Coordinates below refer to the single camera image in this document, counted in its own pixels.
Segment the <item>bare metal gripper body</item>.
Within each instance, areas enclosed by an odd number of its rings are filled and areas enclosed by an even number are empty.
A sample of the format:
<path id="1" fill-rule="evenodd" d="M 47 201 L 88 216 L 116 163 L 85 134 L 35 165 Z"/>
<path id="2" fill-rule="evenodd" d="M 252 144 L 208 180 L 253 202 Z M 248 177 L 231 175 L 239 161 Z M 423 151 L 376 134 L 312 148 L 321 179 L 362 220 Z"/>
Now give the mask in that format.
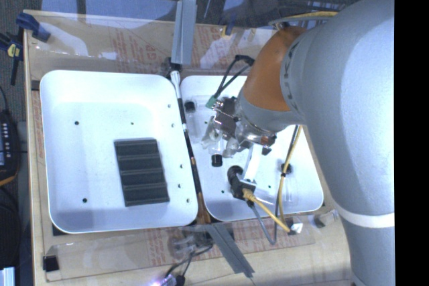
<path id="1" fill-rule="evenodd" d="M 214 105 L 214 127 L 223 133 L 224 138 L 234 139 L 239 147 L 252 144 L 271 147 L 277 135 L 254 125 L 244 114 L 236 97 L 223 97 Z"/>

